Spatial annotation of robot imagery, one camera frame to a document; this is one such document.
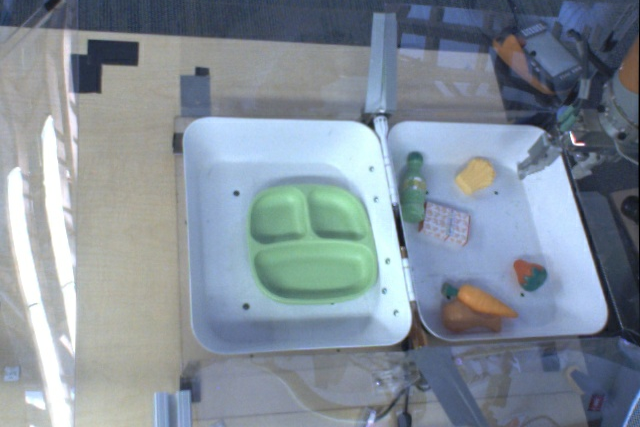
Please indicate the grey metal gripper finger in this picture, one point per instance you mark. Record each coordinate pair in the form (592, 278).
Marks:
(542, 146)
(536, 166)

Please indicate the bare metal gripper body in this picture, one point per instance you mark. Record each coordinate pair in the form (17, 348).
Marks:
(619, 131)

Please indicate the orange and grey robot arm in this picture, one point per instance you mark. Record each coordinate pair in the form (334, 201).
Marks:
(631, 67)

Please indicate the yellow ridged toy food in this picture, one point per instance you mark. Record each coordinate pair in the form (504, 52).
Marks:
(475, 176)

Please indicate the white plastic tray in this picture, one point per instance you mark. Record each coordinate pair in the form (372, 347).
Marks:
(220, 235)
(555, 225)

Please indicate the orange and white carton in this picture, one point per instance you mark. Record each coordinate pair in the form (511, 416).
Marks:
(445, 222)

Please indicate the red and green toy strawberry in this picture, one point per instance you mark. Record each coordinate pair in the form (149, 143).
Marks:
(530, 275)

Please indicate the green plastic bottle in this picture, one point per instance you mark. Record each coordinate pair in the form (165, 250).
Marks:
(412, 195)

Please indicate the orange toy carrot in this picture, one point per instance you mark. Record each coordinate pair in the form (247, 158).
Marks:
(482, 300)

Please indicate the brown toy chicken drumstick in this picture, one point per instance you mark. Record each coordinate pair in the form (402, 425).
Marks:
(465, 321)

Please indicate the green divided plate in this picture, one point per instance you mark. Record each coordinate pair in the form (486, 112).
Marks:
(312, 265)

